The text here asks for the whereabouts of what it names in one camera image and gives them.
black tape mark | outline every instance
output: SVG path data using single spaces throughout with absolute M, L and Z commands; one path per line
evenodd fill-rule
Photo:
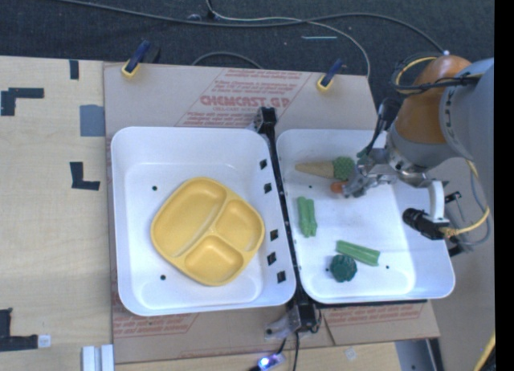
M 70 60 L 70 80 L 79 79 L 79 61 L 76 59 Z
M 0 99 L 0 116 L 13 116 L 16 107 L 16 98 L 9 92 L 2 92 Z
M 71 162 L 71 178 L 73 180 L 71 187 L 81 190 L 95 190 L 100 189 L 99 181 L 84 181 L 84 163 Z
M 44 88 L 9 88 L 9 93 L 15 98 L 43 98 Z
M 38 348 L 38 336 L 11 336 L 10 314 L 13 309 L 0 310 L 0 352 L 21 351 L 23 349 Z
M 80 106 L 80 136 L 105 136 L 105 116 L 103 107 L 94 104 Z
M 0 98 L 0 116 L 13 116 L 17 98 L 43 98 L 43 88 L 9 88 L 2 91 Z

orange small object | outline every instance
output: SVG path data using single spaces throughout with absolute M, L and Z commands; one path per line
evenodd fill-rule
M 335 181 L 333 182 L 331 185 L 330 185 L 330 190 L 333 192 L 333 193 L 336 193 L 336 194 L 341 194 L 343 192 L 343 186 L 346 185 L 346 183 L 348 182 L 348 180 L 344 180 L 344 181 Z

clamp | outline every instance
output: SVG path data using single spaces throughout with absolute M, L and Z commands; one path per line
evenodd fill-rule
M 134 77 L 139 70 L 140 62 L 145 57 L 146 51 L 150 48 L 150 41 L 143 40 L 139 47 L 134 52 L 133 56 L 121 68 L 121 73 L 128 79 Z
M 321 92 L 326 92 L 332 86 L 334 75 L 343 67 L 343 60 L 337 59 L 336 62 L 327 71 L 327 74 L 320 77 L 316 86 Z

metal bracket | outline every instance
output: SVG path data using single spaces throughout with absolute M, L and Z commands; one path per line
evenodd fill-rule
M 301 325 L 300 310 L 297 305 L 293 305 L 277 321 L 266 325 L 264 338 L 266 340 L 283 340 L 300 328 Z
M 429 219 L 432 222 L 450 222 L 444 217 L 444 205 L 447 203 L 444 197 L 443 184 L 439 180 L 432 180 L 428 185 L 428 193 L 430 195 L 430 214 Z
M 458 201 L 459 198 L 462 198 L 462 194 L 459 191 L 455 191 L 454 193 L 448 194 L 444 198 L 444 203 L 448 204 L 449 202 Z

yellow divided plate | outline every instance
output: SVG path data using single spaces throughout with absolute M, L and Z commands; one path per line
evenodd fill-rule
M 166 200 L 152 221 L 153 246 L 199 283 L 229 283 L 264 238 L 259 213 L 234 191 L 207 177 L 192 178 Z

